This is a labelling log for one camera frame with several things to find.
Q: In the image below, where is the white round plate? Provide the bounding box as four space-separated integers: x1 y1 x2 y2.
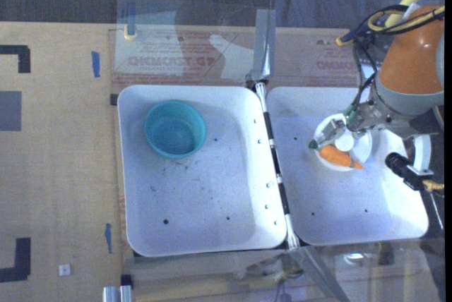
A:
313 113 374 173

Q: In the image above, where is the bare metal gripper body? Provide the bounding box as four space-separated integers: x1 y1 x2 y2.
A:
347 98 393 133

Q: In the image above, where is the white plastic tray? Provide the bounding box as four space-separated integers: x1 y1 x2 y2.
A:
117 84 288 258
265 85 430 248

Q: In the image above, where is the black cylinder on white bracket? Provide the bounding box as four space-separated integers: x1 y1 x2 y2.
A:
384 133 435 192

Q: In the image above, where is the teal bowl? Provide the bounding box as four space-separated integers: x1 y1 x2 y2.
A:
143 99 208 161

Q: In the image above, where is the brown cardboard board red print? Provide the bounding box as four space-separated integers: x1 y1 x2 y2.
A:
107 27 445 302

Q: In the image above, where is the orange carrot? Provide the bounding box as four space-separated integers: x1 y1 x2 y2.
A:
308 139 364 171

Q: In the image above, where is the small white round lid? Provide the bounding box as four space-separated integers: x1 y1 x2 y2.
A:
334 134 355 153

